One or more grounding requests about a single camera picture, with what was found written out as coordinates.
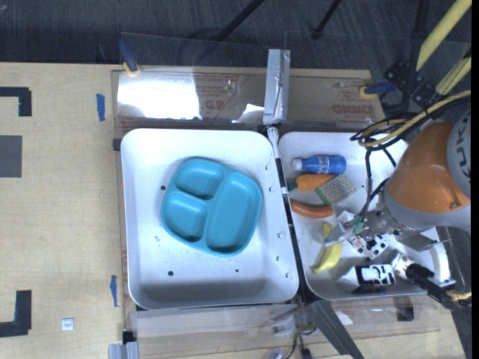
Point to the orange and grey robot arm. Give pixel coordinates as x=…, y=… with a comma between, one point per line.
x=426, y=170

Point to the white carton with black print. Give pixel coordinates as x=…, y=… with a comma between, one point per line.
x=374, y=275

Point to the blue divided plate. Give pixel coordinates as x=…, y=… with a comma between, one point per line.
x=224, y=208

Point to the orange carrot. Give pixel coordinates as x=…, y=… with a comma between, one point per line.
x=312, y=182

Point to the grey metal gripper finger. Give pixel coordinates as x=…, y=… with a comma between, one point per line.
x=337, y=236
x=345, y=217

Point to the orange sausage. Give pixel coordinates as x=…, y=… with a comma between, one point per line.
x=310, y=210

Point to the yellow banana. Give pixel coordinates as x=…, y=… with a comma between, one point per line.
x=331, y=258

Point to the white plastic tray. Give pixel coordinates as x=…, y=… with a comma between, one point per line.
x=149, y=200
x=310, y=234

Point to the black cylinder on white bracket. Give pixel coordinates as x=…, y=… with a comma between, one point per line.
x=439, y=264

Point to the patterned packet with green edge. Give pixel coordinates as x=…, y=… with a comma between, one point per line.
x=338, y=190

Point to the blue bottle with white cap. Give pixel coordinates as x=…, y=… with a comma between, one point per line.
x=322, y=164

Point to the white carton red black print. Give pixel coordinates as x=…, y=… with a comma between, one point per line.
x=368, y=247

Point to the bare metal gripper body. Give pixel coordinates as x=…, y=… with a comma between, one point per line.
x=376, y=224

